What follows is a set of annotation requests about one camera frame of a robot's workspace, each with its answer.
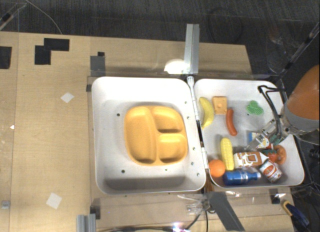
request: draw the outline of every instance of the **white paper piece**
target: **white paper piece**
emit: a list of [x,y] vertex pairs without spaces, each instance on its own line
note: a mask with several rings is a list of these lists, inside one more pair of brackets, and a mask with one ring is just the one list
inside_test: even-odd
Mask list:
[[49,196],[49,199],[46,201],[46,203],[50,207],[52,207],[54,209],[58,209],[61,200],[62,200],[62,197],[58,196],[55,193],[51,193],[51,195]]
[[63,101],[65,101],[66,103],[69,103],[70,100],[71,100],[72,98],[74,98],[74,97],[75,97],[75,96],[74,96],[73,94],[67,92],[67,93],[65,93],[65,94],[61,97],[61,99],[62,99]]

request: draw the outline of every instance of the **yellow banana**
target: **yellow banana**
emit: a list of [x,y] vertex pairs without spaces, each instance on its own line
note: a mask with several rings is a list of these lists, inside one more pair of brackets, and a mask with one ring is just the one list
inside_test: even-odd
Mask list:
[[199,101],[204,111],[204,116],[203,116],[204,119],[202,120],[202,123],[201,123],[202,129],[204,129],[210,124],[212,124],[212,122],[214,121],[213,119],[215,116],[214,107],[212,106],[212,104],[207,98],[200,97]]

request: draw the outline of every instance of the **toy sink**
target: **toy sink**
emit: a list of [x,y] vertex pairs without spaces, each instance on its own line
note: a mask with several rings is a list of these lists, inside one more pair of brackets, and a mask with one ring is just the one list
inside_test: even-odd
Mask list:
[[[221,158],[220,139],[228,137],[234,148],[248,144],[248,132],[258,131],[273,119],[257,87],[266,81],[201,79],[194,85],[197,101],[227,97],[234,109],[238,135],[229,135],[224,115],[215,115],[202,131],[204,148],[195,119],[189,86],[180,79],[100,77],[92,84],[95,178],[107,194],[197,191],[206,182],[208,161]],[[272,99],[278,112],[283,106],[279,93]],[[263,115],[249,115],[246,106],[258,102]],[[240,187],[298,185],[304,170],[292,136],[281,145],[287,161],[284,176],[271,184],[264,177]],[[222,179],[212,179],[228,188]]]
[[124,119],[129,157],[141,165],[174,164],[185,158],[188,141],[181,115],[166,106],[137,106]]

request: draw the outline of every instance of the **hot dog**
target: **hot dog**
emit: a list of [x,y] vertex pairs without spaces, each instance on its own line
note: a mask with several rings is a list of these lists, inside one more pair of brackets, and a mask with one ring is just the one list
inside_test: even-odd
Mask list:
[[234,126],[234,110],[232,108],[227,110],[225,118],[226,127],[228,128],[230,135],[233,137],[236,136],[238,132]]

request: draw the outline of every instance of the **wooden table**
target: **wooden table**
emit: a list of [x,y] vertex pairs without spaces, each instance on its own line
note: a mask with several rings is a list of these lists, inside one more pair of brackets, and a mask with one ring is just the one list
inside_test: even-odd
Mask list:
[[[69,39],[69,51],[52,51],[51,65],[35,65],[35,46],[43,46],[44,38]],[[183,58],[185,44],[0,32],[0,46],[12,47],[10,69],[0,70],[0,111],[5,117],[0,124],[0,200],[11,200],[10,209],[0,209],[0,230],[75,231],[76,216],[88,215],[91,204],[86,92],[90,56],[104,52],[107,70],[153,73],[163,71],[168,60]],[[244,46],[200,44],[199,60],[200,71],[251,73]],[[65,93],[74,96],[69,103],[61,99]],[[57,209],[46,204],[52,192],[62,197]],[[279,192],[292,201],[288,188]],[[130,211],[148,211],[147,204],[128,207],[125,199],[112,201],[109,226],[130,220]],[[234,209],[247,231],[293,231],[280,205],[235,204]],[[180,212],[182,221],[194,218],[186,215],[185,207]],[[217,215],[209,219],[210,231],[224,231]],[[205,225],[201,216],[192,230],[204,231]]]

